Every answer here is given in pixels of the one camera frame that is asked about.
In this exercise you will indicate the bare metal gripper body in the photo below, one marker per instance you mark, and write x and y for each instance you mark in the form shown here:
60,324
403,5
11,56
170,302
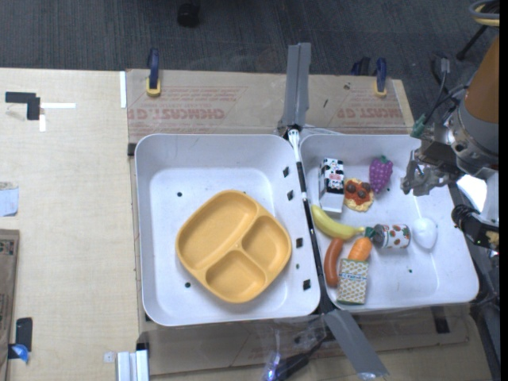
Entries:
438,152

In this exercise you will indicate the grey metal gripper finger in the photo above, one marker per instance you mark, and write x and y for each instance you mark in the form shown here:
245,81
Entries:
409,179
428,181

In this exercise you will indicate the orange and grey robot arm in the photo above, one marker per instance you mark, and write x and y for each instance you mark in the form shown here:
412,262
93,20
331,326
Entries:
482,93

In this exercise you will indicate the purple grapes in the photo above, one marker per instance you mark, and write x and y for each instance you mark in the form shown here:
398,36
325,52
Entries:
380,175

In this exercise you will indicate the white egg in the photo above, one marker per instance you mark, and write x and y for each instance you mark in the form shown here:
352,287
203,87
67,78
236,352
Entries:
425,233

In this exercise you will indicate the pizza slice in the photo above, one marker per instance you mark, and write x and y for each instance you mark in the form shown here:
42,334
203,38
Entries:
359,198

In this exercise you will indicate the small can with fruit print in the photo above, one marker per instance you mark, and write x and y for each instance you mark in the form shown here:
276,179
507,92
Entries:
397,236

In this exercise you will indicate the white cow print carton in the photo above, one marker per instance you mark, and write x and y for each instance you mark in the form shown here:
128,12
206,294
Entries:
332,189

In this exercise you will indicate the orange carrot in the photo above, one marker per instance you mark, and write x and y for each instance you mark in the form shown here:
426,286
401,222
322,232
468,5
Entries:
360,249

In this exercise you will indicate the yellow banana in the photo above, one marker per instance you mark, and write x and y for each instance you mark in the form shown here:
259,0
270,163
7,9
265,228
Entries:
331,226

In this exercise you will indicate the white plastic tray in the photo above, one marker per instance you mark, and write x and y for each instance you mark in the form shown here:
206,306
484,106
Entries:
166,228
420,276

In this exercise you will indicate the orange sausage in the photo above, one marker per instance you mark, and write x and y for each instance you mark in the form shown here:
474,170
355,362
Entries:
332,262

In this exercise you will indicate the yellow patterned carton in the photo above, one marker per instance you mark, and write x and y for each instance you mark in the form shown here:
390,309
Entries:
352,282

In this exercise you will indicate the brown cardboard board red print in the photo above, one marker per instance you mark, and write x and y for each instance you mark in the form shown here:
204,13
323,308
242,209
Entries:
246,101

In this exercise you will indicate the yellow divided plate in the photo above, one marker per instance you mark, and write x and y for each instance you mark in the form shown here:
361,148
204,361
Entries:
230,248

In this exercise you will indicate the black cylinder on white bracket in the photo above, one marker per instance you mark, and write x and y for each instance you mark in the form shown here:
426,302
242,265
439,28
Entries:
474,222

